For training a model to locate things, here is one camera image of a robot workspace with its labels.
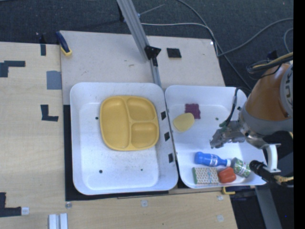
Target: white tray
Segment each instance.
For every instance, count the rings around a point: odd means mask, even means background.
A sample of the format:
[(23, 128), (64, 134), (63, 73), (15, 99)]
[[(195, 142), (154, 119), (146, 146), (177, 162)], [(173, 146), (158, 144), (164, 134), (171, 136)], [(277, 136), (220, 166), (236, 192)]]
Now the white tray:
[[(185, 185), (190, 188), (263, 185), (265, 181), (253, 172), (249, 177), (237, 176), (232, 183), (218, 185), (196, 185), (192, 174), (193, 167), (204, 167), (194, 163), (196, 152), (216, 154), (223, 159), (239, 158), (246, 163), (252, 160), (265, 162), (264, 153), (247, 142), (227, 143), (224, 147), (211, 149), (210, 140), (219, 124), (230, 114), (234, 87), (183, 86), (173, 85), (166, 89), (165, 99), (173, 132), (173, 141), (177, 154), (180, 176)], [(242, 107), (246, 96), (242, 91), (237, 93), (237, 106)], [(201, 119), (195, 119), (194, 125), (185, 132), (179, 132), (173, 126), (173, 120), (184, 113), (185, 104), (199, 104)], [(234, 111), (232, 120), (237, 120), (238, 110)]]
[[(155, 146), (137, 151), (108, 148), (100, 129), (100, 106), (114, 95), (150, 100), (158, 114), (160, 138)], [(165, 191), (178, 181), (164, 92), (153, 83), (78, 83), (70, 92), (72, 173), (76, 189), (85, 195)]]

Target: wooden table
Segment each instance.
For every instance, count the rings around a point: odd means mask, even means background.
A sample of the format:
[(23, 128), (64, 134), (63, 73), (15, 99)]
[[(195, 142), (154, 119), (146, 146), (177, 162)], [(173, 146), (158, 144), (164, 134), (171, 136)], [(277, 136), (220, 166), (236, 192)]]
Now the wooden table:
[[(237, 228), (228, 195), (173, 189), (167, 195), (72, 201), (66, 208), (62, 90), (47, 89), (47, 72), (61, 72), (58, 45), (0, 42), (0, 63), (25, 61), (0, 77), (0, 192), (25, 216), (0, 218), (0, 228), (47, 228), (49, 214), (68, 214), (69, 228)], [(41, 105), (49, 116), (42, 120)]]

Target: blue bottle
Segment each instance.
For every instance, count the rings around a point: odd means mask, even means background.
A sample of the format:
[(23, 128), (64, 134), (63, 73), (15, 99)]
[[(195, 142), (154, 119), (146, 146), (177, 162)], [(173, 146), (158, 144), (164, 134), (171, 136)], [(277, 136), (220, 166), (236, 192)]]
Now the blue bottle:
[(210, 167), (215, 167), (215, 166), (229, 167), (231, 165), (231, 160), (221, 159), (218, 155), (204, 154), (202, 152), (197, 152), (195, 154), (195, 163)]

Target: black floor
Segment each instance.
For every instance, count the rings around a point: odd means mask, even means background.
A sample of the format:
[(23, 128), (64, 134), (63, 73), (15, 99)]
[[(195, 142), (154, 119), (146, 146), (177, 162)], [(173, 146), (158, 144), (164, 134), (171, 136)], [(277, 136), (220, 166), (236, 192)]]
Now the black floor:
[[(246, 66), (265, 60), (271, 52), (281, 56), (293, 51), (294, 0), (133, 2), (143, 23), (200, 23), (208, 26), (214, 37), (198, 25), (146, 25), (147, 35), (213, 39), (222, 52), (242, 45), (219, 57), (226, 86), (252, 89), (256, 80), (249, 76)], [(43, 35), (47, 43), (56, 44), (55, 32), (59, 30), (130, 33), (119, 21), (116, 0), (0, 0), (0, 16), (0, 42), (39, 43)], [(279, 159), (293, 152), (289, 135), (281, 133), (274, 139), (282, 143)], [(293, 175), (293, 165), (288, 166)], [(270, 189), (282, 228), (294, 228), (294, 189)], [(265, 228), (255, 191), (238, 191), (231, 200), (239, 229)]]

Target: red pepper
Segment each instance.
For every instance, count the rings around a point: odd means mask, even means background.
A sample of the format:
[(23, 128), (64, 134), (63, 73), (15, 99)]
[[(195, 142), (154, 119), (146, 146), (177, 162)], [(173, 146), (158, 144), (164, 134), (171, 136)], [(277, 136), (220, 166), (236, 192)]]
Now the red pepper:
[(233, 168), (227, 167), (226, 169), (218, 172), (218, 178), (221, 183), (229, 183), (236, 180), (236, 174)]

